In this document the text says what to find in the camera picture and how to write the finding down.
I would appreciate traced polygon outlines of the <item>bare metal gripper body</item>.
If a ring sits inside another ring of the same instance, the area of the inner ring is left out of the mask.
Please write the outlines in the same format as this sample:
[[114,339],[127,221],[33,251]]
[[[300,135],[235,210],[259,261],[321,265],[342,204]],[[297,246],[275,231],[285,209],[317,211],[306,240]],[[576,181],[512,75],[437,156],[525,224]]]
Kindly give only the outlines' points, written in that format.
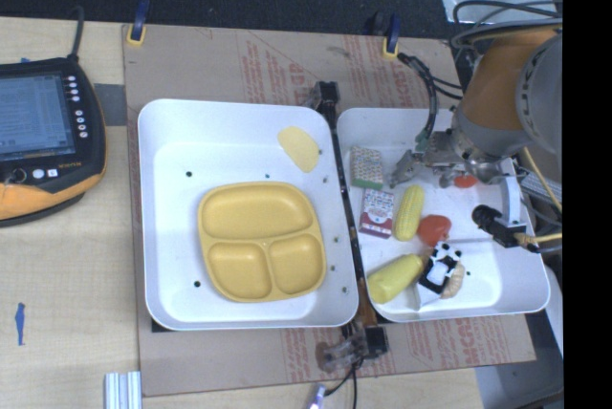
[[453,169],[460,172],[459,177],[470,175],[481,183],[495,183],[503,177],[502,162],[503,158],[478,148],[459,129],[434,132],[423,155],[423,164],[439,177],[442,171]]

